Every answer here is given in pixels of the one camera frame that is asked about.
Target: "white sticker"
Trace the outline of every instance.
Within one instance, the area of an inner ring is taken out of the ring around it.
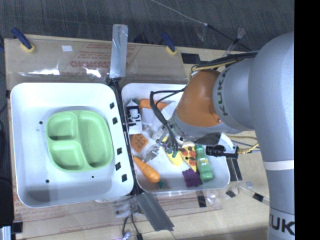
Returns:
[[[61,45],[62,46],[62,50],[64,52],[73,52],[74,50],[72,49],[71,45]]]

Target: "toy carrot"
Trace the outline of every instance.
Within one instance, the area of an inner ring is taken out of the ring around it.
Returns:
[[[148,181],[152,183],[158,183],[160,181],[160,174],[151,165],[145,163],[137,156],[133,156],[133,160]]]

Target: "brown toy waffle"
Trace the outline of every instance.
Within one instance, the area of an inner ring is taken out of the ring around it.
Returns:
[[[149,140],[141,133],[130,135],[131,147],[140,153],[141,150],[149,143]]]

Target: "drain hole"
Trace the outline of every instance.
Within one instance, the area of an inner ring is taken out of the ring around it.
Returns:
[[[118,171],[120,168],[121,168],[121,164],[120,164],[120,162],[118,162],[118,163],[115,165],[115,170]]]
[[[122,175],[121,178],[122,178],[122,182],[125,182],[128,179],[126,174]]]

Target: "yellow clamp tip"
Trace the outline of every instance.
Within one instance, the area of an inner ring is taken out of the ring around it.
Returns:
[[[35,49],[35,46],[31,43],[31,49],[28,49],[26,46],[24,46],[22,43],[20,44],[20,47],[22,48],[22,49],[24,49],[26,52],[28,52],[28,53],[32,53],[33,51],[34,51],[34,49]]]
[[[169,48],[169,46],[167,46],[165,49],[166,49],[166,51],[167,51],[168,53],[170,53],[171,55],[176,55],[176,53],[177,53],[177,50],[172,51],[172,50]]]

